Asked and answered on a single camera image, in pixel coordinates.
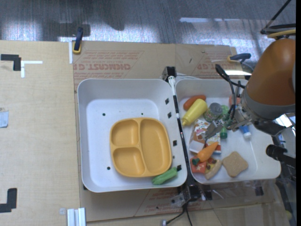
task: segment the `gray floor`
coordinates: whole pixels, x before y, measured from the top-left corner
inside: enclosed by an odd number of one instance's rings
[[[215,44],[251,53],[271,39],[260,30],[287,0],[0,0],[0,39]],[[296,22],[292,0],[272,25]]]

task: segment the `green cucumber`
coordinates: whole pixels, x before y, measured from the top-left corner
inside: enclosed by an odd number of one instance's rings
[[[166,180],[175,177],[178,175],[178,169],[177,167],[173,167],[169,169],[168,171],[164,172],[161,175],[158,175],[152,179],[153,185],[161,185],[163,184]]]

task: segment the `toast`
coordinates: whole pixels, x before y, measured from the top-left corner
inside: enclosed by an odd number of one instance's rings
[[[232,152],[222,160],[222,165],[230,177],[234,178],[248,168],[248,162],[238,152]]]

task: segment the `orange carrot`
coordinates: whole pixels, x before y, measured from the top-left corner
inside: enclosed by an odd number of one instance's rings
[[[200,150],[198,152],[198,158],[199,158],[200,162],[207,161],[211,157],[213,152],[215,151],[217,145],[218,145],[218,142],[214,142],[211,145]]]
[[[199,96],[193,96],[189,98],[183,105],[184,110],[187,111],[197,99],[202,99],[206,101],[206,96],[199,95]]]

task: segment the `yellow bottle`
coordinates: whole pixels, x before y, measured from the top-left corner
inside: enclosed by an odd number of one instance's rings
[[[207,108],[207,103],[204,100],[197,99],[183,116],[182,125],[186,126],[193,123],[198,117],[205,113]]]

